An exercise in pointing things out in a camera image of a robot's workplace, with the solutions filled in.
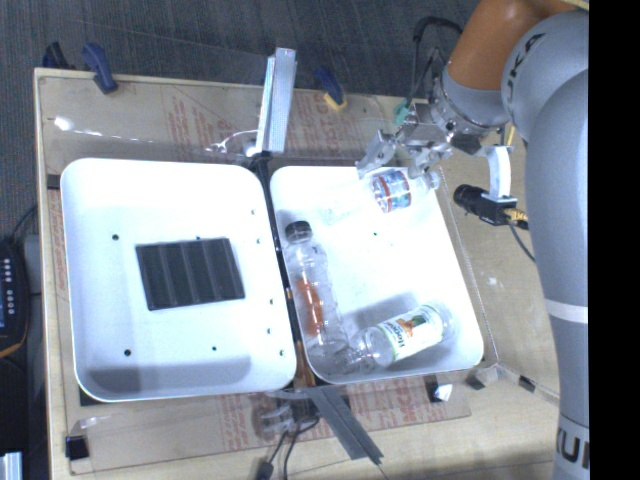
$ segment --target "black cable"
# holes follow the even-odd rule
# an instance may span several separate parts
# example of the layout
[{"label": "black cable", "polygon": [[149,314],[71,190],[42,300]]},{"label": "black cable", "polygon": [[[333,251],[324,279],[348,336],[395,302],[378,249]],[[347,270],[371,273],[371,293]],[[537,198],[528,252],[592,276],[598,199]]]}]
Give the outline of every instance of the black cable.
[{"label": "black cable", "polygon": [[18,234],[18,231],[20,230],[20,227],[27,221],[27,219],[31,216],[31,214],[33,214],[37,209],[38,209],[38,205],[34,204],[31,208],[29,208],[24,213],[24,215],[22,217],[20,217],[20,220],[18,221],[18,223],[13,228],[13,231],[11,232],[11,235],[9,235],[12,240],[15,240],[16,235]]},{"label": "black cable", "polygon": [[308,427],[306,427],[303,430],[300,430],[301,427],[301,423],[302,421],[299,421],[296,425],[296,430],[293,433],[293,436],[291,436],[291,443],[289,444],[289,448],[287,449],[287,454],[284,457],[284,464],[282,466],[282,479],[283,480],[288,480],[288,476],[287,476],[287,464],[289,462],[289,456],[291,455],[291,452],[293,451],[293,446],[296,444],[296,441],[298,439],[298,437],[302,434],[304,434],[305,432],[307,432],[308,430],[311,430],[313,427],[315,427],[318,423],[320,423],[320,418],[318,416],[316,416],[315,418],[313,418],[311,425],[309,425]]},{"label": "black cable", "polygon": [[23,376],[27,374],[26,370],[16,360],[12,359],[9,356],[0,357],[0,361],[10,365],[16,371],[20,372],[20,374]]},{"label": "black cable", "polygon": [[527,256],[529,256],[529,259],[535,263],[536,259],[533,257],[533,254],[529,252],[529,249],[527,249],[527,246],[524,244],[524,242],[516,232],[516,224],[514,222],[508,222],[508,224],[509,224],[509,229],[511,230],[511,233],[513,233],[513,236],[516,238],[516,241],[518,242],[518,245],[520,246],[520,248],[525,252]]},{"label": "black cable", "polygon": [[284,438],[287,437],[287,434],[289,433],[289,431],[285,430],[282,435],[280,436],[280,440],[278,441],[278,444],[276,445],[276,449],[274,450],[273,454],[271,455],[271,458],[267,461],[269,464],[271,464],[273,462],[273,459],[276,458],[276,455],[278,453],[278,451],[280,450],[280,448],[282,448],[282,443],[284,442]]},{"label": "black cable", "polygon": [[424,35],[424,31],[428,26],[449,28],[457,32],[458,35],[462,34],[462,28],[460,27],[460,25],[448,19],[438,18],[436,16],[426,16],[418,20],[418,22],[415,24],[413,28],[413,42],[415,43],[415,50],[413,53],[413,66],[411,69],[411,84],[410,84],[411,92],[407,97],[407,103],[405,105],[407,108],[409,108],[409,105],[411,105],[411,101],[413,100],[416,93],[418,92],[418,87],[420,87],[420,84],[422,83],[425,75],[427,74],[429,66],[431,66],[431,63],[433,62],[434,55],[432,55],[429,58],[429,60],[427,61],[427,67],[422,71],[420,78],[416,80],[416,70],[418,69],[418,53],[420,50],[420,42],[422,41],[422,36]]}]

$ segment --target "cable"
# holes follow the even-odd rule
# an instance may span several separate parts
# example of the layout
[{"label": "cable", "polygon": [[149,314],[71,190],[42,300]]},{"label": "cable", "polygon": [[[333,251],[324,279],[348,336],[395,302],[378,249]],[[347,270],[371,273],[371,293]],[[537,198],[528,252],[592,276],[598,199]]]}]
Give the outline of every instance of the cable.
[{"label": "cable", "polygon": [[228,137],[226,137],[225,139],[223,139],[220,142],[214,142],[213,144],[211,144],[212,148],[216,148],[217,151],[221,152],[221,153],[226,153],[227,152],[227,142],[229,142],[231,139],[234,139],[236,137],[238,137],[239,135],[246,135],[248,133],[258,133],[260,130],[244,130],[241,132],[236,132],[232,135],[229,135]]},{"label": "cable", "polygon": [[387,474],[383,471],[382,466],[380,466],[380,464],[376,464],[376,466],[378,466],[378,471],[380,471],[382,478],[384,478],[384,480],[390,480]]},{"label": "cable", "polygon": [[9,357],[9,356],[5,356],[5,357],[0,357],[0,361],[2,361],[5,364],[10,365],[14,370],[20,372],[21,375],[25,376],[27,375],[27,372],[25,371],[25,369],[13,358]]},{"label": "cable", "polygon": [[445,19],[445,18],[438,18],[436,16],[426,16],[426,17],[421,18],[420,20],[418,20],[418,22],[415,24],[415,26],[413,28],[413,42],[415,43],[415,49],[414,49],[414,53],[413,53],[413,63],[412,63],[412,68],[411,68],[410,93],[407,96],[407,101],[405,103],[405,107],[406,108],[409,108],[409,105],[411,105],[411,101],[413,100],[413,98],[415,97],[416,93],[418,92],[418,88],[420,87],[420,84],[422,83],[424,77],[426,76],[427,71],[429,70],[429,67],[431,66],[431,63],[433,62],[433,59],[435,58],[435,52],[437,51],[437,49],[436,49],[431,54],[431,56],[427,60],[426,67],[422,70],[420,78],[418,78],[416,80],[416,70],[418,69],[418,53],[420,51],[420,42],[422,41],[422,36],[424,35],[424,31],[426,30],[426,28],[428,26],[449,28],[449,29],[454,30],[455,32],[457,32],[458,35],[462,34],[462,28],[460,27],[460,25],[458,25],[457,23],[454,23],[453,21]]},{"label": "cable", "polygon": [[15,240],[15,237],[18,234],[18,231],[20,230],[20,227],[27,221],[27,219],[31,216],[31,214],[33,214],[37,209],[38,209],[38,205],[34,204],[31,208],[29,208],[24,213],[24,215],[22,217],[20,217],[20,220],[18,221],[18,223],[13,228],[13,231],[11,232],[11,235],[9,235],[10,239]]},{"label": "cable", "polygon": [[516,134],[516,127],[513,124],[511,124],[509,126],[509,134],[507,135],[507,139],[505,141],[506,146],[511,146],[511,144],[513,143],[513,137],[515,136],[515,134]]},{"label": "cable", "polygon": [[529,259],[535,263],[536,259],[533,257],[533,254],[529,252],[529,249],[527,249],[527,246],[524,244],[524,242],[516,232],[516,224],[512,221],[509,221],[508,224],[509,224],[509,229],[511,230],[511,233],[513,233],[513,236],[518,242],[518,245],[520,246],[520,248],[525,252],[525,254],[529,257]]},{"label": "cable", "polygon": [[282,479],[283,480],[288,480],[288,475],[287,475],[287,464],[289,462],[289,456],[291,455],[291,452],[293,451],[293,446],[296,444],[296,441],[298,439],[298,437],[301,434],[304,434],[305,432],[307,432],[308,430],[311,430],[313,427],[315,427],[318,423],[320,423],[320,418],[318,416],[316,416],[315,418],[313,418],[311,420],[311,425],[309,425],[308,427],[306,427],[305,429],[301,430],[301,424],[302,421],[299,421],[296,424],[296,430],[293,433],[293,436],[291,436],[291,443],[289,444],[289,448],[287,449],[287,454],[284,457],[284,464],[282,466]]},{"label": "cable", "polygon": [[276,458],[276,455],[278,454],[278,451],[280,450],[280,448],[282,448],[282,443],[284,442],[284,438],[287,437],[287,434],[289,433],[288,430],[285,430],[282,435],[280,436],[280,440],[278,441],[278,444],[276,445],[276,449],[274,450],[273,454],[271,455],[271,458],[267,461],[269,464],[271,464],[273,462],[273,459]]}]

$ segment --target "blue clamp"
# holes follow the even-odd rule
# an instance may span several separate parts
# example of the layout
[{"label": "blue clamp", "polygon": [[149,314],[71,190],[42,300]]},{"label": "blue clamp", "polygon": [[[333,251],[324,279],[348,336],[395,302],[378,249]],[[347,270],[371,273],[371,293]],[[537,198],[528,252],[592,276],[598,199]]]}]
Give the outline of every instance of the blue clamp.
[{"label": "blue clamp", "polygon": [[109,94],[118,88],[118,84],[111,76],[111,69],[107,56],[97,43],[87,43],[82,47],[82,57],[96,76],[93,77],[104,94]]},{"label": "blue clamp", "polygon": [[324,99],[333,109],[341,110],[347,106],[347,99],[342,87],[328,69],[319,67],[313,72],[313,75],[327,91]]}]

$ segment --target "plastic bottle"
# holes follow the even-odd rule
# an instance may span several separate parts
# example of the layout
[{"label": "plastic bottle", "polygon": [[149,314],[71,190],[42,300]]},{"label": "plastic bottle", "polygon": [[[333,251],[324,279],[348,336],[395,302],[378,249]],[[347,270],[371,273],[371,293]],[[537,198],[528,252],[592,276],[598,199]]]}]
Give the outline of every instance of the plastic bottle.
[{"label": "plastic bottle", "polygon": [[425,196],[440,186],[437,173],[428,171],[423,176],[410,179],[404,169],[383,171],[371,177],[371,191],[384,213],[411,206],[416,197]]},{"label": "plastic bottle", "polygon": [[336,354],[336,371],[349,374],[384,369],[454,334],[453,317],[444,305],[423,304],[354,334],[349,346]]},{"label": "plastic bottle", "polygon": [[285,264],[307,355],[334,357],[347,346],[348,336],[334,297],[327,254],[313,239],[307,221],[287,225],[285,236],[289,242],[284,249]]},{"label": "plastic bottle", "polygon": [[332,225],[351,215],[379,211],[378,208],[389,213],[411,206],[439,186],[440,178],[432,171],[411,179],[406,168],[385,169],[341,187],[325,200],[320,214],[325,224]]}]

